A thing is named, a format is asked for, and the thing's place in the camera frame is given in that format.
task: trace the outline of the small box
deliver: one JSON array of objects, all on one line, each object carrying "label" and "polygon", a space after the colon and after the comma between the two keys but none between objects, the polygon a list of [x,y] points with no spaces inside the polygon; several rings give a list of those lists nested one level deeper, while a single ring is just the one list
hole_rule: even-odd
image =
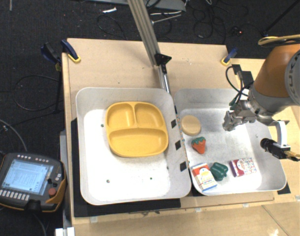
[{"label": "small box", "polygon": [[236,159],[229,162],[234,177],[241,177],[257,172],[251,157]]},{"label": "small box", "polygon": [[206,163],[192,166],[191,172],[202,191],[217,186],[217,183]]}]

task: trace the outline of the wooden table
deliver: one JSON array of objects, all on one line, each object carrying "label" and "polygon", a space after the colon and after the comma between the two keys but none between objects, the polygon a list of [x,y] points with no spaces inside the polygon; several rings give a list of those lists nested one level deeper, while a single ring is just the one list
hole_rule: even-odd
[{"label": "wooden table", "polygon": [[[160,88],[144,45],[138,41],[68,39],[80,63],[62,54],[65,129],[68,156],[68,190],[71,223],[76,235],[300,235],[300,162],[283,160],[291,190],[181,198],[181,208],[156,212],[74,217],[71,121],[76,118],[77,92],[85,87]],[[172,96],[182,88],[230,88],[220,60],[227,55],[223,45],[159,43],[162,54],[172,57],[167,74]],[[256,78],[263,59],[233,59]],[[233,73],[231,81],[236,81]],[[287,108],[276,118],[288,119],[288,144],[300,153],[300,108]],[[276,130],[270,130],[276,138]]]}]

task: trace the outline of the red button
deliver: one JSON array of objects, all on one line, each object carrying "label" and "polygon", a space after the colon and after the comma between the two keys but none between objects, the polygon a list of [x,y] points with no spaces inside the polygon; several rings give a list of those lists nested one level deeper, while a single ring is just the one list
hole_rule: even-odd
[{"label": "red button", "polygon": [[57,193],[57,191],[56,191],[55,188],[50,188],[50,189],[48,190],[48,194],[49,194],[49,196],[50,196],[51,198],[52,198],[53,196],[55,196],[56,193]]}]

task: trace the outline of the yellow plate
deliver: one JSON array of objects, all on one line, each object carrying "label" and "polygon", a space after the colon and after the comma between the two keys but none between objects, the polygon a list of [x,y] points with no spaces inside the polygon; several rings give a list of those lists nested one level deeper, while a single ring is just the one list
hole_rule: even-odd
[{"label": "yellow plate", "polygon": [[168,146],[164,117],[147,102],[127,101],[109,106],[106,132],[111,151],[123,157],[157,155]]}]

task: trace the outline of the tan round object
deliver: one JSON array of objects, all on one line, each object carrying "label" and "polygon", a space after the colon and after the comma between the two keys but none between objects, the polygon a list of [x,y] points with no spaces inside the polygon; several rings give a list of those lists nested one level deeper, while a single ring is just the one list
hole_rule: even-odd
[{"label": "tan round object", "polygon": [[195,136],[201,131],[201,123],[195,116],[184,116],[180,120],[180,126],[183,132],[189,136]]}]

